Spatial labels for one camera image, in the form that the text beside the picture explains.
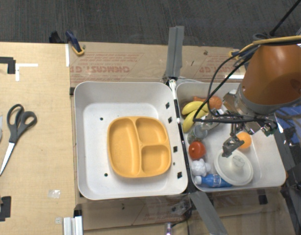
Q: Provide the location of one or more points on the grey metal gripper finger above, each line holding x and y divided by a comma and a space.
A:
236, 141
228, 150

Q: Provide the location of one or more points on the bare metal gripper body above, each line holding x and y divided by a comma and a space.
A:
257, 125

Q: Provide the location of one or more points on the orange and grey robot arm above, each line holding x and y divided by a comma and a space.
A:
273, 77

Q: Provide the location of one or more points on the orange ball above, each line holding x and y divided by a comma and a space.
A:
246, 139

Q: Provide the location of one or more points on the white round bowl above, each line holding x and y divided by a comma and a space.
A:
235, 169

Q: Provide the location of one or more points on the red round bottle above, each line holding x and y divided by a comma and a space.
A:
197, 150

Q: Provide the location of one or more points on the white toy figure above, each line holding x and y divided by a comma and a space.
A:
200, 168

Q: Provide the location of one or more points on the small silver can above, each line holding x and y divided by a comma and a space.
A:
200, 132

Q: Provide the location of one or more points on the blue plastic bottle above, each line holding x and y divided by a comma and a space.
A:
214, 180

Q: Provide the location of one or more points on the white plastic tray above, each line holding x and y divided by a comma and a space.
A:
265, 165
91, 141

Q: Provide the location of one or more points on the orange toy carrot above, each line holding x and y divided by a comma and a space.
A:
215, 102

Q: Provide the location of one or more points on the yellow banana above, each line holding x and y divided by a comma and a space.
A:
189, 122
193, 106

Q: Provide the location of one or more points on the orange divided plate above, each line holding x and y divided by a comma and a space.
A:
123, 146

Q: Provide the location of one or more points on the brown cardboard board red print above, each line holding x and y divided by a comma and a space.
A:
145, 65

